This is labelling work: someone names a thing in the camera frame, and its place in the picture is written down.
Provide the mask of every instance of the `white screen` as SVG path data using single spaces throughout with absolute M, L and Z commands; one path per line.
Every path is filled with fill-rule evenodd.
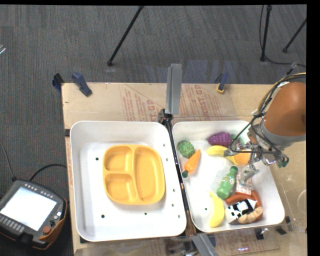
M 1 214 L 38 231 L 57 202 L 20 187 Z

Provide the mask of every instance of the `orange divided plate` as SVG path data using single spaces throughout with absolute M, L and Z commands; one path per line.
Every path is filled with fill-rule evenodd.
M 107 196 L 116 203 L 147 205 L 165 194 L 165 174 L 160 155 L 151 147 L 120 144 L 103 155 L 103 180 Z

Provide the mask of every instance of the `banana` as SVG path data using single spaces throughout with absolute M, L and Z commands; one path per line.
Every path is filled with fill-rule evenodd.
M 207 150 L 206 150 L 206 153 L 208 155 L 221 155 L 221 156 L 224 156 L 224 151 L 227 150 L 228 148 L 225 147 L 225 146 L 221 146 L 221 145 L 214 145 L 214 146 L 211 146 L 209 147 Z M 232 156 L 226 156 L 225 158 L 229 159 L 234 165 L 237 165 L 238 163 L 236 162 L 235 160 L 235 156 L 232 155 Z
M 209 192 L 209 195 L 212 198 L 214 212 L 210 219 L 209 226 L 210 228 L 215 228 L 220 225 L 225 217 L 225 206 L 222 199 L 216 196 L 212 191 Z

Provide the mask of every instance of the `plastic bottle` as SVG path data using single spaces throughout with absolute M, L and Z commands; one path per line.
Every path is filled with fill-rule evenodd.
M 229 197 L 230 191 L 236 183 L 236 176 L 238 173 L 238 168 L 236 166 L 231 166 L 229 173 L 223 176 L 218 189 L 216 190 L 216 195 L 221 199 L 226 199 Z

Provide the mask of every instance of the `gray floor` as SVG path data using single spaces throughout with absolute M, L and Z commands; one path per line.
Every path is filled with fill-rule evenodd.
M 137 9 L 0 4 L 0 45 L 6 48 L 0 54 L 0 140 L 18 179 L 48 164 L 66 164 L 61 94 L 52 86 L 57 73 L 65 82 L 80 72 L 87 82 L 166 83 L 168 67 L 177 63 L 183 83 L 215 83 L 228 72 L 227 84 L 273 84 L 292 63 L 293 73 L 306 71 L 307 25 L 283 52 L 307 18 L 306 4 L 272 5 L 265 61 L 266 5 L 145 6 L 108 66 Z M 33 181 L 69 198 L 64 167 L 49 167 Z M 0 193 L 11 184 L 0 149 Z M 0 236 L 4 256 L 72 251 L 69 219 L 47 251 Z

